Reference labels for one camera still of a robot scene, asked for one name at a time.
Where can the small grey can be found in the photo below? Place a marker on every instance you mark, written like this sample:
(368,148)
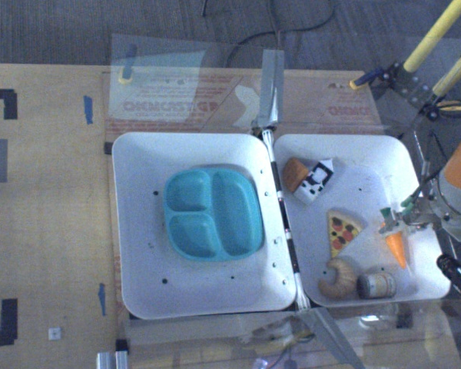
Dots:
(376,285)

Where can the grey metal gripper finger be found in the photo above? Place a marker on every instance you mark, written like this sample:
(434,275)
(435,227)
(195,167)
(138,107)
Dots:
(401,223)
(390,221)

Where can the thin black and white rod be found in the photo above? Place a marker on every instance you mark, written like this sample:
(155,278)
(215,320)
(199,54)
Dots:
(281,202)

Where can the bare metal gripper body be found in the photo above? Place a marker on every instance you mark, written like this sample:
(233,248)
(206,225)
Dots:
(422,214)

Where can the brown cardboard board red print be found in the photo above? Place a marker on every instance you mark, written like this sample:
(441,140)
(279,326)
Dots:
(230,90)

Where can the pizza slice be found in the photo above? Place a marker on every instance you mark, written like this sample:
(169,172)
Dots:
(340,231)

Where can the orange carrot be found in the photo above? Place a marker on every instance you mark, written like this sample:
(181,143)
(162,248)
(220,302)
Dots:
(397,246)

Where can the black cylinder on white bracket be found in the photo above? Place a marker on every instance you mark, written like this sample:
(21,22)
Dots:
(451,269)

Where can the brown bread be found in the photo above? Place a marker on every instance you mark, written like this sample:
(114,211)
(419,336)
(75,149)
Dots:
(295,174)

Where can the white plastic tray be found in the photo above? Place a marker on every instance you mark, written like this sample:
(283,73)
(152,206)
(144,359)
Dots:
(138,221)
(369,183)

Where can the blue divided plate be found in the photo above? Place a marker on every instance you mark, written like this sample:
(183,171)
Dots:
(215,213)

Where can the brown croissant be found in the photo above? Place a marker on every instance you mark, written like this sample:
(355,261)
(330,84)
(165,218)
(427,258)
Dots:
(340,281)

